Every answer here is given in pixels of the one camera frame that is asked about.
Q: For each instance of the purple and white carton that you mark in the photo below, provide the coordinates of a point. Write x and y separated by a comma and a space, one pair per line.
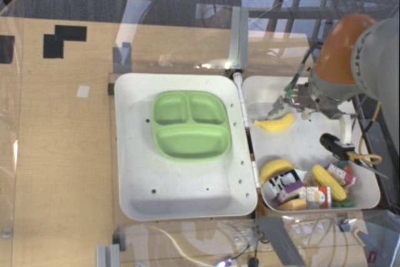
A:
292, 191

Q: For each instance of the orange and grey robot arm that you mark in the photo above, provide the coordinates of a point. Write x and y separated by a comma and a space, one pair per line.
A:
372, 53

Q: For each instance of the pink and white packet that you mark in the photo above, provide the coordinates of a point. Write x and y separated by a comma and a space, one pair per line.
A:
340, 174

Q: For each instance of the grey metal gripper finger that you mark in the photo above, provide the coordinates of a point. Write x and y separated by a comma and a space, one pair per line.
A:
275, 107

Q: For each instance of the yellow bread slice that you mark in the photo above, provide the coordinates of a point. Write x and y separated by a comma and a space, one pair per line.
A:
293, 204

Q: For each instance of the green toy vegetable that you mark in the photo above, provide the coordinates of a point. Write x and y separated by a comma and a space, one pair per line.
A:
343, 204

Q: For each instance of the green divided plate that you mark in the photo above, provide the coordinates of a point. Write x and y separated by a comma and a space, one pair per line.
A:
190, 137

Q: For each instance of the black and white carton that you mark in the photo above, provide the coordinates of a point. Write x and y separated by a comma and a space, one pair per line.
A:
282, 180

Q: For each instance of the yellow corn cob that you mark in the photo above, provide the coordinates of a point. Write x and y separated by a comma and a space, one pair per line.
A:
328, 180

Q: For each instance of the white plastic tray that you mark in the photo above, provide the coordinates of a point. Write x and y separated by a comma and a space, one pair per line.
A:
300, 147
187, 184

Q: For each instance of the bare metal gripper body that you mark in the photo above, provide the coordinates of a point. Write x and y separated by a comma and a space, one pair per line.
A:
307, 97

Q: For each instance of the orange and white carton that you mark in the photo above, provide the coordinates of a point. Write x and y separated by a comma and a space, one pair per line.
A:
318, 197

